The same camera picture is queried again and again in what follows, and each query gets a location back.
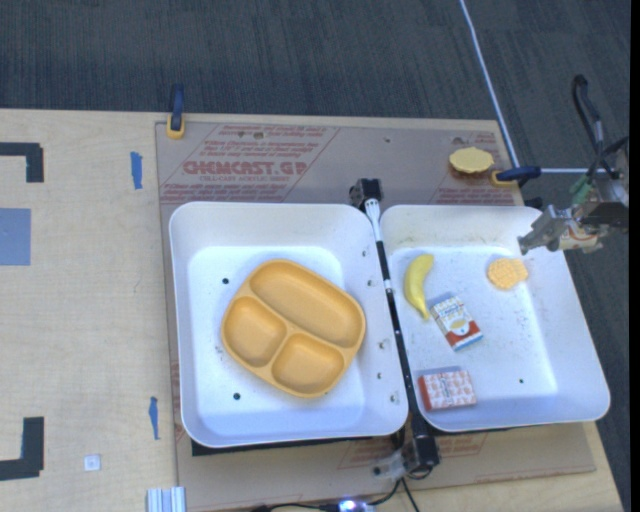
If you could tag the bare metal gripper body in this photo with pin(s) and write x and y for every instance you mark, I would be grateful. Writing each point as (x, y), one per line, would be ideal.
(607, 205)

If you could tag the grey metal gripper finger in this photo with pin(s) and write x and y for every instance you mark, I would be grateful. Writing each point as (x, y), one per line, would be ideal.
(559, 232)
(539, 230)

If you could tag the yellow round waffle biscuit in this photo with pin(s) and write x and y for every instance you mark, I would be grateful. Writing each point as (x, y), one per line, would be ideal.
(506, 273)

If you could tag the yellow round scalloped biscuit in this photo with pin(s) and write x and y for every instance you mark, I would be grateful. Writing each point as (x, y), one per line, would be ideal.
(471, 160)

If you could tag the white plastic tray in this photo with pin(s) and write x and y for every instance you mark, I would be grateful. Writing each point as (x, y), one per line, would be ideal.
(525, 350)
(200, 225)

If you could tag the white and red carton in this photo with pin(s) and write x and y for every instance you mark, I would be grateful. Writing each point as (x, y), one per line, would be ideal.
(456, 322)

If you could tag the yellow banana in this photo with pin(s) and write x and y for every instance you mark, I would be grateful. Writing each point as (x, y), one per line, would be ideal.
(416, 285)

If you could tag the thin black and white rod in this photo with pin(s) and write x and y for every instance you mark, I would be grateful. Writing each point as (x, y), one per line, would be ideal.
(385, 272)

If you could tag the orange and white packet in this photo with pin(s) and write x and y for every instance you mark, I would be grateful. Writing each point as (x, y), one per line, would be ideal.
(446, 390)

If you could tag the brown cardboard board red print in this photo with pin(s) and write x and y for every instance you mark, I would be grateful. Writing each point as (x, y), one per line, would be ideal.
(320, 150)

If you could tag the orange divided plate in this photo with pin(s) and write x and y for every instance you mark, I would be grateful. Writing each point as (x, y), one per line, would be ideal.
(300, 300)

